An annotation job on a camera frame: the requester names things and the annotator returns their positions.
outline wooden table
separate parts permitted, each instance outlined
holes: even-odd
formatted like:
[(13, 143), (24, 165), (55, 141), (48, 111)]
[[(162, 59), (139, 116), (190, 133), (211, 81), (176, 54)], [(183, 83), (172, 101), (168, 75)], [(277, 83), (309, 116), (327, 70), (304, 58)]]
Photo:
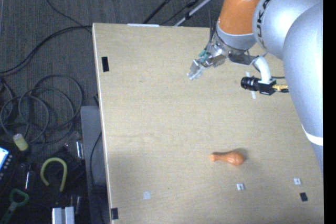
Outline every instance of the wooden table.
[[(111, 223), (324, 223), (323, 178), (290, 95), (244, 90), (241, 78), (260, 74), (228, 60), (191, 81), (208, 37), (93, 25)], [(245, 162), (210, 161), (231, 150)]]

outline yellow-green cable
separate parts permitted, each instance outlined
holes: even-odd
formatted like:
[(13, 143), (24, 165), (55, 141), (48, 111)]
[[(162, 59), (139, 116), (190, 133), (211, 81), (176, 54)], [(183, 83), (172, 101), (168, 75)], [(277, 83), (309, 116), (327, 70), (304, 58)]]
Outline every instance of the yellow-green cable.
[(49, 182), (46, 180), (46, 178), (44, 177), (44, 170), (46, 169), (47, 165), (50, 163), (50, 162), (59, 162), (63, 165), (63, 178), (62, 178), (62, 183), (61, 183), (61, 186), (59, 188), (59, 191), (62, 192), (64, 190), (64, 185), (65, 185), (65, 181), (66, 181), (66, 178), (67, 178), (67, 173), (68, 173), (68, 166), (66, 164), (65, 161), (63, 161), (61, 158), (56, 158), (56, 157), (53, 157), (53, 158), (49, 158), (47, 159), (43, 165), (42, 165), (42, 168), (41, 168), (41, 172), (40, 172), (40, 176), (41, 176), (41, 179), (43, 181), (43, 183), (46, 185), (46, 186), (49, 186)]

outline small orange toy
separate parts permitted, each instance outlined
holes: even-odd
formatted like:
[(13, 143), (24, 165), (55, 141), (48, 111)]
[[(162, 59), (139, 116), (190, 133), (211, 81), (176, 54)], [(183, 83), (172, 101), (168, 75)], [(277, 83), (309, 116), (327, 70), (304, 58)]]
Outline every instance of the small orange toy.
[(234, 166), (238, 166), (244, 162), (244, 156), (238, 151), (231, 151), (227, 153), (214, 152), (210, 155), (210, 160), (215, 161), (225, 161)]

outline orange object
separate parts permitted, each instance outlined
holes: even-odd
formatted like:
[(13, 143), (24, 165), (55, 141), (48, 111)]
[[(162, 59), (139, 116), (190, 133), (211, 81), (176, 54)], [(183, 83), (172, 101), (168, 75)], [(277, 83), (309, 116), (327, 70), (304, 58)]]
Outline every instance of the orange object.
[(215, 161), (225, 161), (234, 166), (238, 166), (244, 162), (244, 156), (238, 151), (231, 151), (227, 153), (214, 152), (210, 155), (210, 160)]
[(259, 0), (224, 0), (218, 26), (231, 35), (252, 33), (252, 18), (258, 2)]

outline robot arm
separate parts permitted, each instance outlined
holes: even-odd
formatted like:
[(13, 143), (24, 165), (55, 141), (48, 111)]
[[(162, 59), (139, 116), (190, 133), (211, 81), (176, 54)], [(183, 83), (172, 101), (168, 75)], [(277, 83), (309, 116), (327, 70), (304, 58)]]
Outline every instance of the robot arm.
[(242, 78), (243, 88), (273, 94), (276, 81), (267, 62), (248, 53), (256, 43), (282, 60), (289, 93), (323, 176), (323, 0), (224, 0), (189, 78), (196, 79), (205, 69), (229, 59), (260, 70), (261, 79)]

